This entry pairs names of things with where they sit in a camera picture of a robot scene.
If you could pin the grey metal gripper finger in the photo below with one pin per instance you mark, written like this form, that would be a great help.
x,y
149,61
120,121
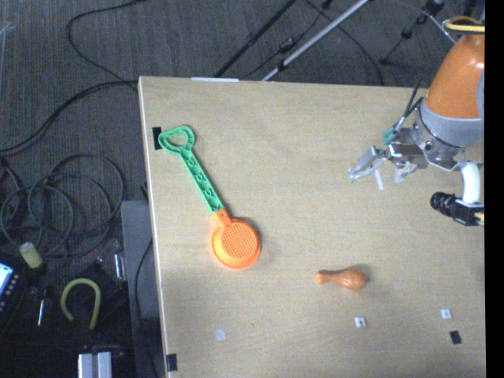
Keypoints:
x,y
403,173
369,164

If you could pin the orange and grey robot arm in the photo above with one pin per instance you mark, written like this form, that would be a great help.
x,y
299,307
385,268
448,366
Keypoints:
x,y
456,85

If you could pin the black cylinder on white bracket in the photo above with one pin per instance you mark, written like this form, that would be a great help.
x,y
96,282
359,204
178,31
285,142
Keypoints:
x,y
466,210

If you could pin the green and orange toy sieve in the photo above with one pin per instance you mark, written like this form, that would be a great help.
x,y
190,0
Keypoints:
x,y
223,219

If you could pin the orange toy chicken drumstick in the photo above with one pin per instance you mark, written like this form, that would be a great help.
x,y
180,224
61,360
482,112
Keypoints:
x,y
348,280

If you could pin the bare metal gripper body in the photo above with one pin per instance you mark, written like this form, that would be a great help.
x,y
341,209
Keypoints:
x,y
433,152

